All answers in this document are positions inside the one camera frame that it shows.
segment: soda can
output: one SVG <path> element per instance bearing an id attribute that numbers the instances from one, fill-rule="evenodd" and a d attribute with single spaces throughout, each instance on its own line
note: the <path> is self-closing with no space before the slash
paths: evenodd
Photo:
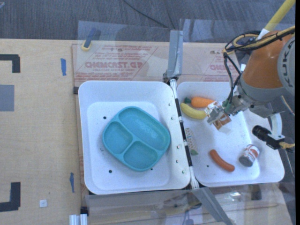
<path id="1" fill-rule="evenodd" d="M 260 151 L 253 144 L 249 144 L 243 151 L 242 155 L 239 158 L 240 163 L 246 167 L 251 167 L 255 160 L 257 159 Z"/>

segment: toy banana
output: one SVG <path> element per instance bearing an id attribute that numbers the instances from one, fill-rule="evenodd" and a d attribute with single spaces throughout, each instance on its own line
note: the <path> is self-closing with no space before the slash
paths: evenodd
<path id="1" fill-rule="evenodd" d="M 191 118 L 204 119 L 206 117 L 205 111 L 194 109 L 185 103 L 181 103 L 180 107 L 182 112 Z"/>

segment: teal divided plate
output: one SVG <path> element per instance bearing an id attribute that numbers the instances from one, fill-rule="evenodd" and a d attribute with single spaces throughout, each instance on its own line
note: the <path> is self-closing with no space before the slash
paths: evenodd
<path id="1" fill-rule="evenodd" d="M 119 111 L 104 128 L 106 149 L 135 171 L 153 167 L 168 149 L 168 129 L 144 110 L 130 106 Z"/>

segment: orange carrot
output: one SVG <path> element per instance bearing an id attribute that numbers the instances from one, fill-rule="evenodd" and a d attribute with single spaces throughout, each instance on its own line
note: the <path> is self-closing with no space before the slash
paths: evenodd
<path id="1" fill-rule="evenodd" d="M 191 100 L 191 105 L 193 107 L 207 107 L 209 104 L 214 102 L 214 100 L 204 97 L 193 97 Z"/>

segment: sausage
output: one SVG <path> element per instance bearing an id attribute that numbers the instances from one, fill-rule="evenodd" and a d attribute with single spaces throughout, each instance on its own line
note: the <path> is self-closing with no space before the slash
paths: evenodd
<path id="1" fill-rule="evenodd" d="M 224 161 L 219 156 L 219 154 L 217 153 L 216 150 L 214 150 L 214 149 L 210 150 L 210 156 L 211 156 L 212 160 L 214 160 L 216 162 L 216 164 L 218 164 L 220 167 L 222 167 L 226 171 L 229 171 L 229 172 L 234 171 L 235 167 L 233 165 L 229 164 L 228 162 Z"/>

